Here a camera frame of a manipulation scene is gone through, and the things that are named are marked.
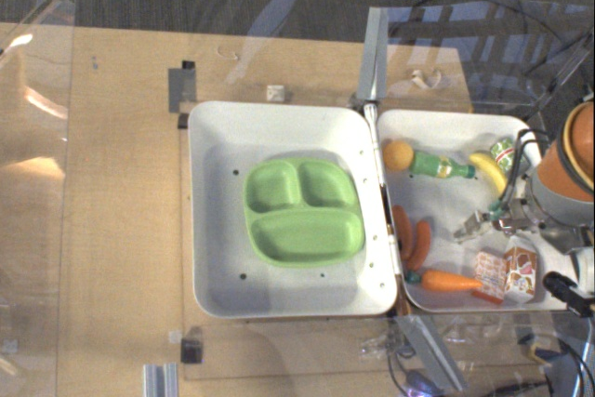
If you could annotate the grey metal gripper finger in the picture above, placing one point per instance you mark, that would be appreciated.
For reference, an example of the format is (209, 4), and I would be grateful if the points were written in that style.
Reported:
(467, 231)
(479, 217)

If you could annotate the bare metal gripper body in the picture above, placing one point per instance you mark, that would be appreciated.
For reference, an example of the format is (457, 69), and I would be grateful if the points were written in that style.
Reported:
(520, 218)

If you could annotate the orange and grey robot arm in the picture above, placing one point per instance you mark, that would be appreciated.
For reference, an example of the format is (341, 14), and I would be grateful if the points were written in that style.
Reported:
(564, 172)

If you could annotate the white plastic tray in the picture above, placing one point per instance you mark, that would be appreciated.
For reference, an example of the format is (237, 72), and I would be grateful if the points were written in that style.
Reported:
(218, 209)
(451, 204)

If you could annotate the yellow banana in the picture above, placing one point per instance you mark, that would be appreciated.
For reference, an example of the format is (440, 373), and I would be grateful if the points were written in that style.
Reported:
(493, 172)

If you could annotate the orange and white carton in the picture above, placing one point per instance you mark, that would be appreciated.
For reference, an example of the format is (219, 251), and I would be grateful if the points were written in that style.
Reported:
(490, 274)

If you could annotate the orange sausage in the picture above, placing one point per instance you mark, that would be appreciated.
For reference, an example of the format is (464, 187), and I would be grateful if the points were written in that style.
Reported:
(420, 246)
(403, 230)

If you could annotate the orange carrot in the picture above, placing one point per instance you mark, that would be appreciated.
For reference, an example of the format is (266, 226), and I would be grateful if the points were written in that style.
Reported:
(446, 281)

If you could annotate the brown and white carton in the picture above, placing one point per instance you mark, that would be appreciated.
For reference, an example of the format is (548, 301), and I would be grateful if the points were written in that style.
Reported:
(520, 274)

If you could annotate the green and white packet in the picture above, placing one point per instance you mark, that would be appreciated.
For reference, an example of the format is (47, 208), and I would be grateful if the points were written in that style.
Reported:
(504, 153)

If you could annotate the green bottle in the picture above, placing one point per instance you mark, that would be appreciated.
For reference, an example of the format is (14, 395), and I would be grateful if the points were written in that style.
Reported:
(434, 165)

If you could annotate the orange toy fruit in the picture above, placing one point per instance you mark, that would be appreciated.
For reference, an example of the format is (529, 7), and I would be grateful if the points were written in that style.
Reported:
(398, 155)

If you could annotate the green divided plate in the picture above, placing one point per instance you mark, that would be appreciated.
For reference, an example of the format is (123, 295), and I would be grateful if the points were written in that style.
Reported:
(304, 230)

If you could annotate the small white cube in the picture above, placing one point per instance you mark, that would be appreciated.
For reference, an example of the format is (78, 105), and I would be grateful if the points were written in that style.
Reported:
(275, 93)

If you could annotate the black cylinder on white bracket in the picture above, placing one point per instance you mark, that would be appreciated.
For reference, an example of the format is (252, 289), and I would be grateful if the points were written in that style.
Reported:
(564, 288)

